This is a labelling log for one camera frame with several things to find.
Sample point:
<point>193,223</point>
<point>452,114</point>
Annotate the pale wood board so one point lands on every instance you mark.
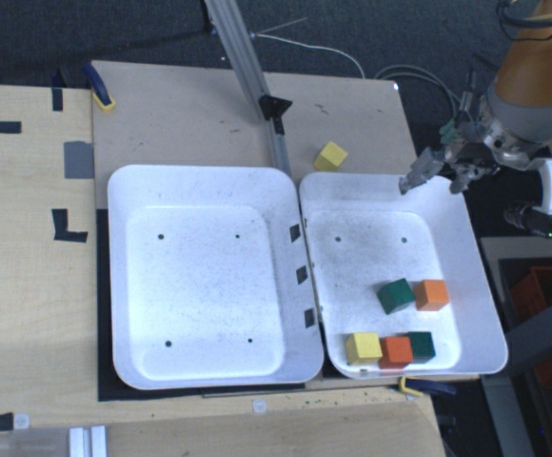
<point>185,117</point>

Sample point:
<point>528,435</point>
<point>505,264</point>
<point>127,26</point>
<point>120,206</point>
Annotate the black cylinder on white bracket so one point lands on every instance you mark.
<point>547,184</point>

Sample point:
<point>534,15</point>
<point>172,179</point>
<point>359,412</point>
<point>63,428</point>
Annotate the yellow cube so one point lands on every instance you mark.
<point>330,156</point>
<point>362,348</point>

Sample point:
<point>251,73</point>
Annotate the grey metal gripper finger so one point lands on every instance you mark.
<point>461,181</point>
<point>421,169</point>

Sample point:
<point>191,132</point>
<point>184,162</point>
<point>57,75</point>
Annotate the white plastic tray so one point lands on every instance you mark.
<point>204,293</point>
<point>371,255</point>

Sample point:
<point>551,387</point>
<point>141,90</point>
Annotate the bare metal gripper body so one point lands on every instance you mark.
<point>504,148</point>

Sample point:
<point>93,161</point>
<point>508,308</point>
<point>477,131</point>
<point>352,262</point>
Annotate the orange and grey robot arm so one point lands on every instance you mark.
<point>526,84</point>

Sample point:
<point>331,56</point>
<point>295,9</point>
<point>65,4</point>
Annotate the green cube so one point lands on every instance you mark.
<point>395,295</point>
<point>423,345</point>

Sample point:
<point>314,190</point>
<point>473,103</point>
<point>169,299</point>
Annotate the orange cube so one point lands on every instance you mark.
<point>396,351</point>
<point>431,294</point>

